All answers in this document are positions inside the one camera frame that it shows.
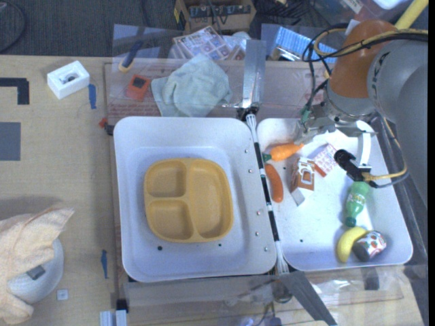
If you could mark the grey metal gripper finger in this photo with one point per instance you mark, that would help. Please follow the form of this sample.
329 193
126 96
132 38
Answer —
325 131
301 135

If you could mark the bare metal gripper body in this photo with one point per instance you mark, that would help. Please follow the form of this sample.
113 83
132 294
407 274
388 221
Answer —
319 117

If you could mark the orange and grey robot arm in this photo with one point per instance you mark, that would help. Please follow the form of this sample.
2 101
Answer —
391 76

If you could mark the orange carrot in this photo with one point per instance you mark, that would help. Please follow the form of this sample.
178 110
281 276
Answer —
285 150

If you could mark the red and white packet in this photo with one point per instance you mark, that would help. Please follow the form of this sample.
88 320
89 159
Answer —
324 160

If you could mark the orange and white carton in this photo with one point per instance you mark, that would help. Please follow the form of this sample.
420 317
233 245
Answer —
303 178

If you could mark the orange sausage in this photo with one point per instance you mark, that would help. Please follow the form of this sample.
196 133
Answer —
276 185

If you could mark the thin black and white rod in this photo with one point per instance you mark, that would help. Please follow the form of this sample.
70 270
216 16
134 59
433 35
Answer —
268 199

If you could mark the green plastic bottle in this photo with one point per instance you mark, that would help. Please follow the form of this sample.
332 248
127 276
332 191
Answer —
357 200

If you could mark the white plastic tray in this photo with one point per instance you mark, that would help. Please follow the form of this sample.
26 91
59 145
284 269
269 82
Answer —
316 222
190 141

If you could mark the yellow divided plate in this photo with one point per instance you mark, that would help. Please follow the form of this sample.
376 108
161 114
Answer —
207 195

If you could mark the yellow banana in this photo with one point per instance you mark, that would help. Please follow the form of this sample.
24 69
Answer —
346 243

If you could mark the pale green cloth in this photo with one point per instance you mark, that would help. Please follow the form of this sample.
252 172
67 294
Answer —
195 87

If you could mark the small can with red print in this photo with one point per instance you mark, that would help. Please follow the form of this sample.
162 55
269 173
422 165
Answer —
372 244

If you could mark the brown cardboard box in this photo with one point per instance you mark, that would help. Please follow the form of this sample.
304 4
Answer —
234 20

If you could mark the yellow foam tube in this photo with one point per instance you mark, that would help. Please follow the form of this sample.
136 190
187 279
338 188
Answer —
413 9

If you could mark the orange handheld device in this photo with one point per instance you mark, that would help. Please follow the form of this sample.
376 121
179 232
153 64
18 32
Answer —
137 87

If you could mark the yellow and blue tool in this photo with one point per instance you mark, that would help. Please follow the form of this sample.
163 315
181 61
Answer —
130 56

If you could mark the small white open box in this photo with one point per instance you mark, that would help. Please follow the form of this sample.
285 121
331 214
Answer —
56 81

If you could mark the white round container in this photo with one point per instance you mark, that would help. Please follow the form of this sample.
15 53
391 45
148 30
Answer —
47 277

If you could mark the pale yellow towel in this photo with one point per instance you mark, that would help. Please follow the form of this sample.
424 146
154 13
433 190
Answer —
23 243

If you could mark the black cylinder on white bracket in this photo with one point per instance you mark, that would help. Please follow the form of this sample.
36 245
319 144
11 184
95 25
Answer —
351 165

